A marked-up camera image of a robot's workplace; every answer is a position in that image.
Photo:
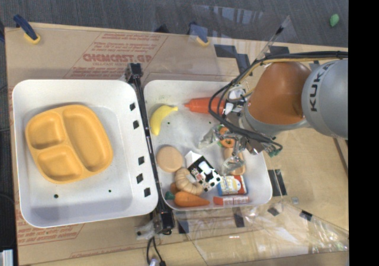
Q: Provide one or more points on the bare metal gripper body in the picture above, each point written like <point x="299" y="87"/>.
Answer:
<point x="257" y="145"/>

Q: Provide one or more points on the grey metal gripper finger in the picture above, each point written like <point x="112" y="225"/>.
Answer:
<point x="236" y="150"/>
<point x="243" y="144"/>

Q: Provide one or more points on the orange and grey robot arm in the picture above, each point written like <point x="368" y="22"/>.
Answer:
<point x="281" y="96"/>

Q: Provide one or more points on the clear packet with orange rings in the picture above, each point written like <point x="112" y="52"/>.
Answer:
<point x="211" y="137"/>

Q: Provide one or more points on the orange and white carton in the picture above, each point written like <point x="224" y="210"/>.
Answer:
<point x="232" y="185"/>

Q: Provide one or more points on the black and white milk carton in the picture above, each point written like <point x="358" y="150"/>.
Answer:
<point x="204" y="173"/>

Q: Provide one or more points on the red and white packet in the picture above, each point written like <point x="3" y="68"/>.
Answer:
<point x="231" y="200"/>

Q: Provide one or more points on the orange squeeze bottle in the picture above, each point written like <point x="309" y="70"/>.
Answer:
<point x="202" y="105"/>

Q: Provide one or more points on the white plastic tray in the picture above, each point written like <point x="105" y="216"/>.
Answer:
<point x="124" y="140"/>
<point x="183" y="131"/>

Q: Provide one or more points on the beige croissant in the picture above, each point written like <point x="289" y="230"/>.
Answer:
<point x="186" y="183"/>

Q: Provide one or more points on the tan round biscuit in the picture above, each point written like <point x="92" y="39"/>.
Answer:
<point x="169" y="159"/>

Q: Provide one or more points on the small orange carrot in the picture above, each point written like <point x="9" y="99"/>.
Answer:
<point x="173" y="187"/>

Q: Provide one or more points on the yellow banana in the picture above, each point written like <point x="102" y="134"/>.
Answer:
<point x="158" y="116"/>

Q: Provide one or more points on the small green lump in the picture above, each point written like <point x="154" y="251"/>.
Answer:
<point x="334" y="20"/>

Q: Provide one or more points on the orange divided plate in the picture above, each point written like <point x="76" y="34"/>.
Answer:
<point x="69" y="143"/>

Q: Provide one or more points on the brown cardboard board red print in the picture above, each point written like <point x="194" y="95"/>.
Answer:
<point x="59" y="57"/>

